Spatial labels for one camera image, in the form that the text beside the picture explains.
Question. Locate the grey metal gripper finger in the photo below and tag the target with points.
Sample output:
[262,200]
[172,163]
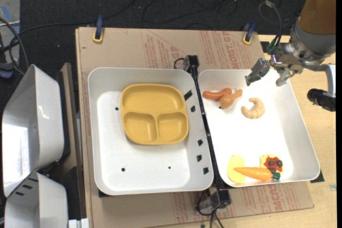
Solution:
[257,72]
[284,76]

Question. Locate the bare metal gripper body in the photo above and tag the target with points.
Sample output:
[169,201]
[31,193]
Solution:
[291,57]

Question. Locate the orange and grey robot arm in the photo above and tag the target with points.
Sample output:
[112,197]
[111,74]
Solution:
[318,5]

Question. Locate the beige croissant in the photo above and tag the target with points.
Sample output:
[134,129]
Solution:
[255,112]

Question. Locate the brown chicken drumstick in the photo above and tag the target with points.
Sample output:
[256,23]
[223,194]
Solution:
[227,101]

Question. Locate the orange sausage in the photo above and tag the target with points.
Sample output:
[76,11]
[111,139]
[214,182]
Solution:
[213,94]

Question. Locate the white plastic tray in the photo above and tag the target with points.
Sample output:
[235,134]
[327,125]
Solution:
[37,205]
[32,120]
[149,168]
[256,136]

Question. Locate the thin black rod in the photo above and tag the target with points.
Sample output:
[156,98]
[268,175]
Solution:
[207,125]

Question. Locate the red and yellow pizza slice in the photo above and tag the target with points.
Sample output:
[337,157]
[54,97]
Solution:
[272,163]

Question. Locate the pale yellow oval slice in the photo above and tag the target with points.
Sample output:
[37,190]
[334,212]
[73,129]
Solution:
[235,163]

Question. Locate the orange carrot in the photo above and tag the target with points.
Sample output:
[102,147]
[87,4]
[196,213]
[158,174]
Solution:
[256,173]

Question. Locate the yellow divided plate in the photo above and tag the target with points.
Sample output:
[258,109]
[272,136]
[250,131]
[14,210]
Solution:
[149,100]

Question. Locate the brown cardboard board red print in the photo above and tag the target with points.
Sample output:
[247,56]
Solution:
[133,48]

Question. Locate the black cylinder on white bracket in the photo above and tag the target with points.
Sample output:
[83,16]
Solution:
[322,98]

